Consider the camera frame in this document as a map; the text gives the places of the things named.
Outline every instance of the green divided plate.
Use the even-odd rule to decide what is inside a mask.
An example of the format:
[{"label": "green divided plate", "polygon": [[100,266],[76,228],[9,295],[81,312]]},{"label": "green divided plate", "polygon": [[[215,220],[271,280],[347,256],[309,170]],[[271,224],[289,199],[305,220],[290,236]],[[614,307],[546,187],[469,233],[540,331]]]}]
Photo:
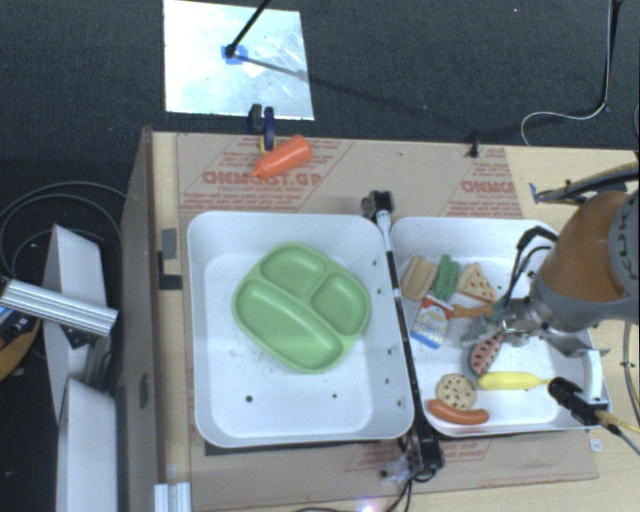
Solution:
[{"label": "green divided plate", "polygon": [[342,266],[303,244],[281,245],[244,277],[233,318],[264,350],[291,368],[321,373],[351,349],[371,302]]}]

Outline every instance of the pizza slice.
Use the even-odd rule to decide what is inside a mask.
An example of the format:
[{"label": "pizza slice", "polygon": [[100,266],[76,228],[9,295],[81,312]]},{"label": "pizza slice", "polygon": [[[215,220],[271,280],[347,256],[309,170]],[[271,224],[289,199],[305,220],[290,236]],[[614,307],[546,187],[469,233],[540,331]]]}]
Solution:
[{"label": "pizza slice", "polygon": [[484,302],[498,300],[498,294],[482,272],[480,263],[472,263],[464,268],[458,277],[456,291]]}]

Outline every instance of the hot dog sausage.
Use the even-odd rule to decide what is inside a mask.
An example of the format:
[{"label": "hot dog sausage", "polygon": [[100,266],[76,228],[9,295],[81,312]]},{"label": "hot dog sausage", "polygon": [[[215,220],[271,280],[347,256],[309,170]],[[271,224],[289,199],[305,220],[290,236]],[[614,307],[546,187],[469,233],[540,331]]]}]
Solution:
[{"label": "hot dog sausage", "polygon": [[457,425],[480,425],[489,420],[489,413],[485,409],[460,411],[438,399],[429,400],[427,409],[437,418]]}]

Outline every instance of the dark floor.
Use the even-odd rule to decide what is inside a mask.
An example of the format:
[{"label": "dark floor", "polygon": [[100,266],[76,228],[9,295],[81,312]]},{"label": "dark floor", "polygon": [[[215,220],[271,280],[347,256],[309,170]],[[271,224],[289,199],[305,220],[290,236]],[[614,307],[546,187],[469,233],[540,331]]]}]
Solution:
[{"label": "dark floor", "polygon": [[[531,112],[584,115],[598,107],[607,6],[606,0],[274,0],[273,8],[301,13],[316,116],[279,122],[278,130],[442,142],[469,141],[475,133],[480,143],[521,145],[520,122]],[[531,122],[533,145],[637,150],[639,21],[638,2],[624,2],[608,109],[587,122]],[[0,212],[27,192],[66,180],[126,191],[145,124],[244,131],[243,119],[164,111],[160,0],[4,0],[0,24]],[[119,216],[115,196],[73,190]],[[16,215],[1,247],[13,255],[53,221],[102,232],[107,274],[115,273],[104,219],[64,200]],[[46,238],[36,242],[17,268],[31,282],[41,277],[47,247]],[[41,342],[36,348],[44,351]],[[0,508],[47,512],[55,503],[57,433],[46,364],[31,352],[22,367],[21,376],[0,383]]]}]

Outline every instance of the yellow banana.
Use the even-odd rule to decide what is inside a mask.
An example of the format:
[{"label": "yellow banana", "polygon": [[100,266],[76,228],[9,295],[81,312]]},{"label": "yellow banana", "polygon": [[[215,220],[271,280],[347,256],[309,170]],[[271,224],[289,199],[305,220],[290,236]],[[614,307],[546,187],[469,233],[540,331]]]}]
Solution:
[{"label": "yellow banana", "polygon": [[546,384],[543,380],[527,372],[487,372],[478,379],[482,389],[530,389]]}]

